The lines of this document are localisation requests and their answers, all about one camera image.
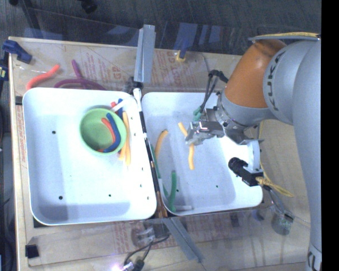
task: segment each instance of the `metal bracket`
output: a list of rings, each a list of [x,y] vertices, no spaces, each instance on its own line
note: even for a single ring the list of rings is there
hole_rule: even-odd
[[[250,173],[263,172],[260,164],[260,146],[257,139],[247,141],[247,150],[249,152],[248,166],[244,167]]]
[[[177,244],[181,247],[182,252],[186,255],[187,259],[197,259],[197,261],[201,263],[205,257],[202,255],[200,249],[192,241],[181,221],[174,217],[164,219],[163,223],[171,232]]]
[[[190,122],[187,130],[186,144],[201,145],[204,140],[217,136],[219,138],[225,135],[223,127],[216,120],[214,110],[206,108],[199,121]]]
[[[154,42],[156,33],[153,25],[144,25],[140,29],[138,38],[136,67],[134,81],[142,83],[151,82]]]

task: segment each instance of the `white plastic tray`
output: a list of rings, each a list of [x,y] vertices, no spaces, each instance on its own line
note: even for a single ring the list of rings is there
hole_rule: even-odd
[[[83,146],[79,122],[129,97],[131,164]],[[31,209],[45,225],[142,220],[156,209],[136,100],[119,91],[34,88],[23,98]]]
[[[189,169],[189,147],[178,123],[182,122],[187,129],[193,111],[203,99],[203,93],[148,93],[142,99],[148,138],[154,148],[160,133],[168,130],[157,158],[159,173],[170,192],[171,172],[176,171],[174,204],[186,206],[172,213],[183,216],[255,207],[263,199],[261,187],[249,187],[228,168],[232,157],[249,161],[247,146],[239,146],[228,137],[207,139],[195,147],[195,169]],[[215,106],[216,100],[217,96],[210,96],[206,107]]]

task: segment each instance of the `green plastic bowl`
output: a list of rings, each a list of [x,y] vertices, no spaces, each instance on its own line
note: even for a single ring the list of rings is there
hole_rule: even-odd
[[[112,145],[112,135],[108,127],[101,121],[107,119],[107,113],[110,113],[114,119],[120,133],[120,143],[118,147],[111,152],[100,152],[98,150],[108,148]],[[84,145],[96,154],[111,155],[117,153],[125,143],[127,130],[123,120],[114,112],[105,108],[94,108],[89,110],[80,121],[80,134]]]

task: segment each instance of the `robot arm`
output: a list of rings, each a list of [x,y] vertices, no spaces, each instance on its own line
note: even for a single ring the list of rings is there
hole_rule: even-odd
[[[307,270],[321,271],[321,41],[255,41],[242,56],[217,105],[190,123],[186,142],[228,136],[249,145],[244,131],[265,119],[294,126],[307,189],[311,231]]]

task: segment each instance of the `clamp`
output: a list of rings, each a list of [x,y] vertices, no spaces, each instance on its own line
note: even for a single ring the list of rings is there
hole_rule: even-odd
[[[4,81],[8,81],[8,54],[17,54],[17,60],[29,64],[32,60],[32,57],[27,53],[16,41],[5,40],[2,49],[4,50],[4,57],[0,59],[0,97],[3,88]]]

